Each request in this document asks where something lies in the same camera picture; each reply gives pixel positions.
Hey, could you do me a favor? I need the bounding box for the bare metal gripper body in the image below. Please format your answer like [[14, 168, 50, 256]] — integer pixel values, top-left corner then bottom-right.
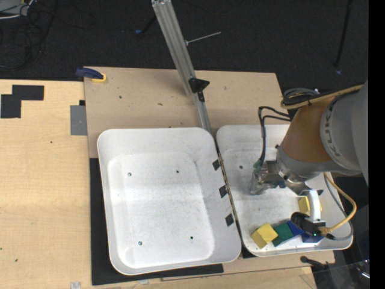
[[254, 160, 305, 193]]

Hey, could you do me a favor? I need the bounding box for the white plastic tray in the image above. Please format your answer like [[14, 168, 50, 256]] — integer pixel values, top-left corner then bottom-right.
[[96, 126, 242, 276], [215, 123, 354, 258]]

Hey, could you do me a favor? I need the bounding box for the yellow cube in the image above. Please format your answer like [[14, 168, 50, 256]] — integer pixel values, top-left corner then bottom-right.
[[250, 222, 279, 249], [297, 195, 323, 216]]

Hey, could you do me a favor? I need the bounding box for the green cube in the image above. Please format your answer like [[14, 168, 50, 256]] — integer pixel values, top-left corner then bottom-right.
[[271, 222, 298, 247]]

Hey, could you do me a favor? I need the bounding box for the blue cube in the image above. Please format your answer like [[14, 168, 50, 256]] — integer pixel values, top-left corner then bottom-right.
[[286, 219, 324, 244]]

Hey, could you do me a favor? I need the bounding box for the brown flat board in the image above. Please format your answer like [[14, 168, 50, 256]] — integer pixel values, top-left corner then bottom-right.
[[82, 66, 337, 282]]

